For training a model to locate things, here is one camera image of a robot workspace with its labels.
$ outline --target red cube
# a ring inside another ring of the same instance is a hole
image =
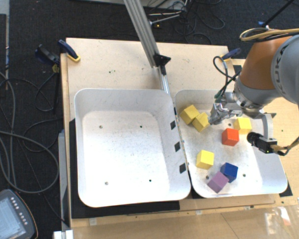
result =
[[[221,139],[224,145],[235,146],[239,142],[239,131],[227,128],[222,132]]]

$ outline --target wooden table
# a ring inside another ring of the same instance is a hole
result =
[[[76,92],[83,88],[160,89],[160,84],[158,71],[150,67],[140,42],[79,38],[67,38],[66,41],[81,56],[81,61],[74,63],[66,54],[61,54],[67,183],[70,185],[69,122],[75,118]],[[217,55],[227,53],[226,46],[174,43],[157,45],[162,55],[171,57],[166,70],[172,97],[183,89],[219,90],[223,86],[224,77],[216,71],[212,60]],[[229,75],[234,74],[233,64],[243,63],[244,60],[229,60]],[[280,145],[288,145],[298,137],[297,105],[278,98],[266,106],[265,111],[277,113],[274,118],[274,137]],[[270,194],[217,199],[192,199],[188,196],[180,200],[179,211],[70,219],[70,228],[73,229],[75,238],[201,238],[203,231],[207,237],[211,234],[214,237],[227,235],[226,238],[238,238],[238,233],[244,233],[246,217],[250,220],[267,215],[272,219],[272,215],[277,216],[275,210],[283,208],[299,218],[299,145],[287,156],[281,157],[281,162],[292,196]],[[240,216],[240,225],[234,226]],[[270,233],[267,221],[262,229]],[[281,229],[286,231],[282,221],[277,224],[282,224]],[[292,230],[290,233],[298,235],[297,231]],[[258,238],[257,235],[258,231],[255,230],[255,238]]]

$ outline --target yellow cube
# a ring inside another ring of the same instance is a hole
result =
[[[248,134],[252,127],[249,118],[237,118],[234,122],[234,129],[237,129],[239,134]]]
[[[199,111],[196,109],[194,105],[190,105],[180,113],[180,117],[187,125],[192,123],[194,118],[196,118],[198,115]]]
[[[202,132],[203,129],[207,128],[210,124],[208,122],[207,113],[201,113],[198,115],[192,122],[193,126],[197,129],[198,132]]]
[[[207,150],[201,150],[197,155],[196,166],[208,170],[213,165],[214,153]]]

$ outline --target metal plate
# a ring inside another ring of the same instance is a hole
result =
[[[74,98],[78,193],[90,207],[173,201],[190,191],[171,97],[82,89]]]
[[[182,90],[175,95],[177,114],[190,105],[202,113],[210,115],[217,90]],[[274,194],[283,192],[287,179],[280,158],[276,154],[264,154],[247,142],[247,135],[239,135],[235,146],[222,144],[221,134],[226,128],[233,128],[237,117],[225,119],[219,125],[212,125],[198,132],[192,124],[186,125],[179,118],[179,127],[183,140],[191,183],[195,191],[204,198]],[[251,119],[252,131],[263,134],[261,119]],[[214,153],[214,165],[208,169],[196,167],[199,151]],[[238,166],[236,180],[227,183],[217,194],[207,186],[211,178],[220,171],[225,163]]]

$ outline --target device screen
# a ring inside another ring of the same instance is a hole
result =
[[[13,239],[26,233],[8,198],[0,201],[0,239]]]

